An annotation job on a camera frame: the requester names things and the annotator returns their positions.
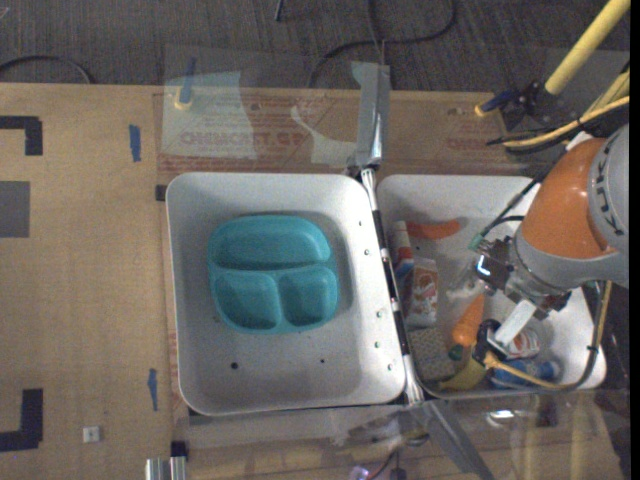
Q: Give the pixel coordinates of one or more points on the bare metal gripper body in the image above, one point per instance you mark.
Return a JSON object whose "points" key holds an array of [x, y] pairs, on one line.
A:
{"points": [[497, 268]]}

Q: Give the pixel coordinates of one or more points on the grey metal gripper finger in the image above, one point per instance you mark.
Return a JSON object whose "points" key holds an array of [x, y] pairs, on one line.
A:
{"points": [[462, 294]]}

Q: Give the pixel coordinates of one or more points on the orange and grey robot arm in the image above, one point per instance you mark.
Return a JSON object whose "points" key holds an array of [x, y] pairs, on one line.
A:
{"points": [[560, 203]]}

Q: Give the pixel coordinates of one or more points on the orange carrot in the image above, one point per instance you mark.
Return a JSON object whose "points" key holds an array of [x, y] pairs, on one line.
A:
{"points": [[470, 323]]}

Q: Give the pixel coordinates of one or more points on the white carton with red print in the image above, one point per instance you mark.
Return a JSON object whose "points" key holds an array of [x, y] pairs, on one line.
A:
{"points": [[424, 290]]}

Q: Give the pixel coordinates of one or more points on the tan checkered biscuit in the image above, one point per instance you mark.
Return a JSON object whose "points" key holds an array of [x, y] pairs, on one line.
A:
{"points": [[432, 355]]}

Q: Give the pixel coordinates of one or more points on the white tube red blue print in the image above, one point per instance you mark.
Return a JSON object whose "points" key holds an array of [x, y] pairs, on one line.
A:
{"points": [[402, 248]]}

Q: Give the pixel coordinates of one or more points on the red and white can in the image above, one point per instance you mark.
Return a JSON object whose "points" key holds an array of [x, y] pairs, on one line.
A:
{"points": [[527, 343]]}

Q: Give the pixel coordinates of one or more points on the yellow banana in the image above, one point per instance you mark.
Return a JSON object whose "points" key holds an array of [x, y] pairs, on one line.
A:
{"points": [[467, 375]]}

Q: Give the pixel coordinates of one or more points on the white plastic tray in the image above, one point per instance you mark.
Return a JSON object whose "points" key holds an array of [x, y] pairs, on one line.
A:
{"points": [[450, 198], [280, 368]]}

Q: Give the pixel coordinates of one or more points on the blue bottle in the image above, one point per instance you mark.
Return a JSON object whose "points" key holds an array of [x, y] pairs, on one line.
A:
{"points": [[530, 369]]}

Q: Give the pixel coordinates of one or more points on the teal divided plate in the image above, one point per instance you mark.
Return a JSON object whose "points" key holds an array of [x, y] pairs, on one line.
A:
{"points": [[272, 273]]}

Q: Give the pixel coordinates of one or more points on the small white square block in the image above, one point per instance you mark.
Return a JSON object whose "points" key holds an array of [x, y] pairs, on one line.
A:
{"points": [[91, 434]]}

